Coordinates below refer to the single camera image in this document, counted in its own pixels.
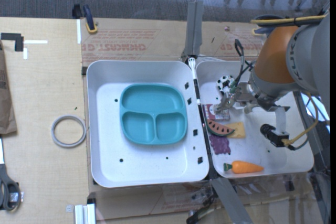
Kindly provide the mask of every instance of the toy carrot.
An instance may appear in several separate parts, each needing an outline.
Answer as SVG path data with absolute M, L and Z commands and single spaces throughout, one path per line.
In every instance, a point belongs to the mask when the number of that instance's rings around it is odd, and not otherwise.
M 232 164 L 224 163 L 224 171 L 230 169 L 232 169 L 235 174 L 253 173 L 264 170 L 262 166 L 243 161 L 233 161 Z

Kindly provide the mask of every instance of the teal divided plate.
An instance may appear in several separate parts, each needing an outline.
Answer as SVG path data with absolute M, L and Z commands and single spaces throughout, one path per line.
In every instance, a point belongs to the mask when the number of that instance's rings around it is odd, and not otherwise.
M 121 93 L 120 122 L 124 135 L 135 143 L 176 143 L 187 130 L 183 96 L 165 84 L 132 84 Z

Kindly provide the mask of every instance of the wooden table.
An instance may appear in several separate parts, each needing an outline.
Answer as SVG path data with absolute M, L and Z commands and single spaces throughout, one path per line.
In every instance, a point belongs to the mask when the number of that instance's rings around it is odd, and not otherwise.
M 18 127 L 17 132 L 3 137 L 5 162 L 8 174 L 19 182 L 24 196 L 17 211 L 0 211 L 0 223 L 73 223 L 73 207 L 86 205 L 89 195 L 87 145 L 59 147 L 53 142 L 50 129 L 54 120 L 65 114 L 85 119 L 77 21 L 3 17 L 0 26 L 2 33 L 20 33 L 25 41 L 31 40 L 31 44 L 25 44 L 27 59 L 22 52 L 14 51 L 13 41 L 3 41 Z M 71 143 L 80 137 L 81 129 L 77 123 L 66 120 L 56 128 L 56 134 L 60 140 Z M 304 212 L 305 218 L 314 219 L 315 216 L 314 223 L 319 223 L 316 201 L 310 199 L 308 202 L 311 210 Z M 289 206 L 281 201 L 273 205 L 285 211 Z M 262 219 L 268 221 L 270 210 L 264 211 L 265 207 L 249 205 L 246 208 L 258 219 L 264 214 Z M 302 210 L 290 217 L 302 214 Z M 178 212 L 114 219 L 106 223 L 185 223 L 187 217 L 187 212 Z M 221 220 L 230 223 L 225 212 Z

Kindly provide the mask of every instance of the black clamp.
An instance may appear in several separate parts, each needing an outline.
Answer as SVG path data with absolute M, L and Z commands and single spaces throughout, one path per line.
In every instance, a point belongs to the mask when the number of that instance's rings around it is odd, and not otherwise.
M 72 8 L 72 17 L 74 19 L 79 19 L 80 17 L 85 17 L 86 18 L 86 28 L 90 34 L 95 34 L 97 30 L 97 25 L 93 21 L 93 16 L 91 14 L 91 10 L 89 8 L 89 5 L 84 5 L 83 6 L 83 11 L 84 11 L 84 16 L 82 14 L 82 11 L 80 9 L 79 4 L 75 4 Z
M 2 39 L 2 40 L 14 40 L 15 41 L 15 51 L 23 51 L 24 37 L 22 37 L 21 34 L 1 33 L 0 39 Z

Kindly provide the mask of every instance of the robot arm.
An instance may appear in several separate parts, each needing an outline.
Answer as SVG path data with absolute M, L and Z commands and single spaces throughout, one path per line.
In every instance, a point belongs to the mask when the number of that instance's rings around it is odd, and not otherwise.
M 276 102 L 291 91 L 319 95 L 330 117 L 330 13 L 318 24 L 276 27 L 263 45 L 249 81 L 226 92 L 214 109 L 229 109 L 239 102 L 245 105 L 245 113 L 260 106 L 284 117 L 289 107 L 279 109 Z

